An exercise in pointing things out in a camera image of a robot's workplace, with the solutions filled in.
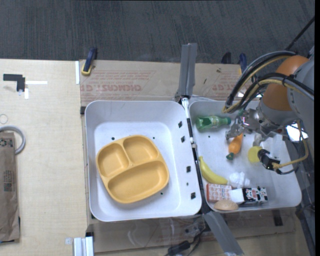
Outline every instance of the yellow banana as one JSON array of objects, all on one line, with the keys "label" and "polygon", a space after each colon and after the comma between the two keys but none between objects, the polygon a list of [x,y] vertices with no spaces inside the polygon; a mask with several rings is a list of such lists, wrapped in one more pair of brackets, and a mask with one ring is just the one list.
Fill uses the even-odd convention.
[{"label": "yellow banana", "polygon": [[228,180],[224,177],[214,173],[209,166],[206,164],[202,156],[199,156],[199,165],[202,176],[209,182],[213,184],[226,185]]}]

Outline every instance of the green bottle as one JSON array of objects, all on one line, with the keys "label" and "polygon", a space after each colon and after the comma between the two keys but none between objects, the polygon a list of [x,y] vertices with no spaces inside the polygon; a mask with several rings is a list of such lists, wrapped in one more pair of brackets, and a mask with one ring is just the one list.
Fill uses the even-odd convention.
[{"label": "green bottle", "polygon": [[217,115],[198,116],[195,121],[195,126],[198,130],[215,129],[223,125],[231,123],[230,117],[219,117]]}]

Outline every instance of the gray ring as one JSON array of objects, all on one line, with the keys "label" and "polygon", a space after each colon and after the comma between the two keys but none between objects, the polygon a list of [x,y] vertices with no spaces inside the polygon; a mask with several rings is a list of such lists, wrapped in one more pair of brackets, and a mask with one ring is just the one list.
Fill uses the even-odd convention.
[{"label": "gray ring", "polygon": [[14,125],[5,125],[5,126],[0,127],[0,132],[4,132],[4,131],[14,131],[14,132],[18,133],[21,136],[22,143],[14,152],[16,155],[18,155],[24,149],[24,147],[26,145],[26,137],[25,137],[25,135],[23,134],[23,132],[18,127],[14,126]]},{"label": "gray ring", "polygon": [[1,121],[0,121],[0,124],[4,125],[4,124],[6,124],[6,123],[8,122],[8,116],[7,116],[6,114],[0,114],[0,118],[1,118],[2,116],[5,116],[5,117],[6,117],[6,121],[5,121],[5,122],[1,122]]}]

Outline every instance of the brown paper bag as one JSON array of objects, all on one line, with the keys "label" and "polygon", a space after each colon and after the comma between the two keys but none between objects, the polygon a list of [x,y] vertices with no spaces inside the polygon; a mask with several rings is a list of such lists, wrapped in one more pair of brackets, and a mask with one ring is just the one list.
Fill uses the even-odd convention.
[{"label": "brown paper bag", "polygon": [[15,135],[0,132],[0,241],[20,237]]}]

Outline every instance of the carrot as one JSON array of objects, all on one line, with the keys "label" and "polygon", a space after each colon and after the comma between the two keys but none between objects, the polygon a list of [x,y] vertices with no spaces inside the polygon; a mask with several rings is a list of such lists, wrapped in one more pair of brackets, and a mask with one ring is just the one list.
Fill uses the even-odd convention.
[{"label": "carrot", "polygon": [[229,147],[228,147],[229,154],[226,156],[226,159],[233,160],[234,155],[240,152],[243,138],[244,138],[243,133],[233,138],[233,140],[229,144]]}]

